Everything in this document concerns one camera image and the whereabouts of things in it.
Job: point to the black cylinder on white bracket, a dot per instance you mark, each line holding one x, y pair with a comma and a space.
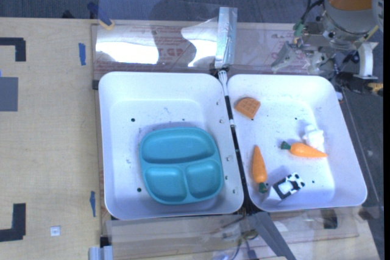
365, 59

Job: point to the orange waffle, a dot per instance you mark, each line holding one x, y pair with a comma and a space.
247, 107

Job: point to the white bottle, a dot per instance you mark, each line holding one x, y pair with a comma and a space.
314, 135

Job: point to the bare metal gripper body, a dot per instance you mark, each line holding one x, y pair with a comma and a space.
317, 36

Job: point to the orange carrot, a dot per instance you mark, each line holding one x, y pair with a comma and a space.
306, 150
259, 167

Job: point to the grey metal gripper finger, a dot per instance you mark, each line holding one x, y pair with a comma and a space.
315, 62
285, 56

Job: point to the blue divided plate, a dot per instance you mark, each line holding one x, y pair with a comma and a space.
179, 164

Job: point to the white plastic tray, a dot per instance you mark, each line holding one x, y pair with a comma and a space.
335, 100
128, 100

